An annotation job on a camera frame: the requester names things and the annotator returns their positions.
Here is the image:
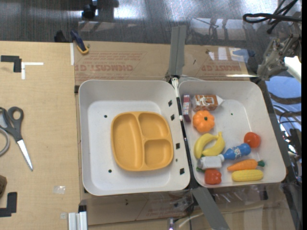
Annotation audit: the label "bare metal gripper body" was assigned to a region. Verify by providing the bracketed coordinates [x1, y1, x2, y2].
[262, 33, 302, 68]

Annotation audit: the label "red tomato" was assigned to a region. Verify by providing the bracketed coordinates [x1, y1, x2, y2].
[244, 131, 261, 149]

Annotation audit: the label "yellow corn cob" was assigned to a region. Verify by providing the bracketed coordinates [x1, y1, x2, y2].
[231, 169, 264, 183]

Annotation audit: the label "orange divided plate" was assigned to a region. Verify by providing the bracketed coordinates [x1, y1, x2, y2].
[110, 111, 175, 172]

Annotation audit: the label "brown cardboard board red print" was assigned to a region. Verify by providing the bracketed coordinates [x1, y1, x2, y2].
[73, 41, 298, 230]

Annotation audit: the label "white and grey carton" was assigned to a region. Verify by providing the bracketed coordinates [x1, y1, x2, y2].
[197, 155, 225, 170]

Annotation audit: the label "grey handled scissors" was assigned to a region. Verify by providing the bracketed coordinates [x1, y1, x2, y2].
[0, 106, 34, 172]

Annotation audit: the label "orange pumpkin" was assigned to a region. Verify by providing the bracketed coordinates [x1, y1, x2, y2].
[192, 110, 215, 133]

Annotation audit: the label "blue and white bottle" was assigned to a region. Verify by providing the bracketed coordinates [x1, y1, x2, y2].
[219, 143, 252, 162]

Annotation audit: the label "yellow banana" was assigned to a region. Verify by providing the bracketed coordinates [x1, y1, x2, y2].
[193, 131, 226, 160]

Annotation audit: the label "orange carrot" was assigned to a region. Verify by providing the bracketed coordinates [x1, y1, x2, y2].
[226, 159, 266, 172]

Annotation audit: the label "red bell pepper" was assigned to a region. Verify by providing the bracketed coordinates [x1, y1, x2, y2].
[204, 168, 222, 185]

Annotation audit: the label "white plastic tray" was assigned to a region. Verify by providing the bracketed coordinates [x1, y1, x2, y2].
[177, 80, 287, 189]
[78, 80, 191, 196]

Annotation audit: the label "orange and white carton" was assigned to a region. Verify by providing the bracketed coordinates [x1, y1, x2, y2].
[191, 94, 225, 112]

